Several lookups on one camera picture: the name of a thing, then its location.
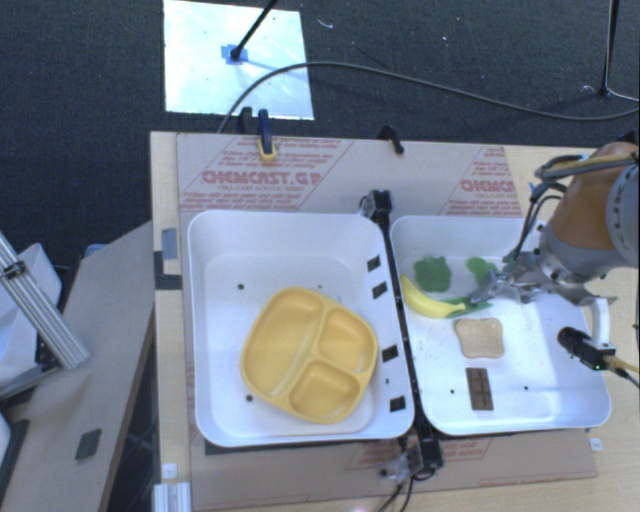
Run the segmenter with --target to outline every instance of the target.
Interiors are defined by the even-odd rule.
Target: wooden table
[[[460,144],[448,145],[451,154]],[[505,146],[518,200],[522,208],[528,205],[529,186],[533,171],[555,156],[587,150],[576,148]],[[179,225],[176,134],[152,135],[154,251],[162,253],[163,232]],[[542,218],[548,217],[543,211]],[[165,277],[179,275],[180,251],[175,258],[160,260],[160,272]],[[591,289],[603,295],[616,295],[611,307],[611,340],[618,355],[627,361],[637,361],[634,331],[634,304],[638,273],[631,269],[612,271],[606,280],[593,283]],[[158,385],[160,410],[160,459],[163,483],[167,486],[189,482],[191,459],[189,424],[187,421],[187,371],[185,363],[184,315],[181,293],[175,289],[156,292],[156,330],[158,354]],[[422,484],[414,486],[409,510],[632,510],[640,503],[640,418],[638,391],[629,382],[613,374],[605,376],[612,401],[612,414],[603,426],[593,429],[589,438],[593,446],[602,446],[593,454],[597,478],[506,485],[454,491],[421,492]],[[347,511],[377,510],[384,497],[307,502],[278,505],[282,511]],[[261,510],[245,507],[242,510]]]

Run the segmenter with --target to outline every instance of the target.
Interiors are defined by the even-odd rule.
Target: black pole
[[[611,69],[611,54],[613,53],[613,40],[616,35],[616,24],[618,23],[618,6],[620,0],[611,0],[609,3],[609,28],[607,30],[607,54],[604,59],[604,72],[602,73],[602,86],[600,95],[609,95],[609,71]]]
[[[273,7],[277,3],[278,3],[278,0],[271,0],[267,4],[267,6],[263,9],[263,11],[260,14],[260,16],[258,16],[258,19],[255,21],[255,23],[249,29],[249,32],[247,32],[247,34],[244,36],[242,41],[240,41],[240,44],[238,46],[236,46],[233,50],[231,50],[231,52],[230,52],[231,60],[240,60],[240,54],[242,53],[242,49],[249,42],[249,39],[251,39],[251,36],[253,35],[253,33],[256,30],[258,30],[258,27],[264,21],[264,19],[267,17],[267,15],[269,14],[269,11],[271,11],[271,9],[273,9]]]

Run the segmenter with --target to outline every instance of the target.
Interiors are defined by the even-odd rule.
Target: black fabric wall
[[[217,2],[263,6],[265,2]],[[606,0],[281,0],[308,60],[381,67],[530,108],[601,116],[637,106],[597,92]],[[333,29],[323,26],[332,24]],[[622,0],[611,87],[638,96],[640,2]],[[152,130],[215,131],[164,111],[161,0],[0,2],[0,230],[69,264],[150,218]],[[345,70],[312,69],[316,120],[277,133],[594,147],[637,114],[577,123]]]

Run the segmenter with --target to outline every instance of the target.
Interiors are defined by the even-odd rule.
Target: yellow plate
[[[377,354],[376,335],[360,316],[319,293],[292,287],[262,308],[242,349],[240,370],[257,396],[329,424],[358,405]]]

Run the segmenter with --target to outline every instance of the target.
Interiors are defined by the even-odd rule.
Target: banana
[[[407,276],[400,276],[402,295],[411,309],[430,318],[445,318],[455,311],[464,311],[465,305],[449,304],[427,297]]]

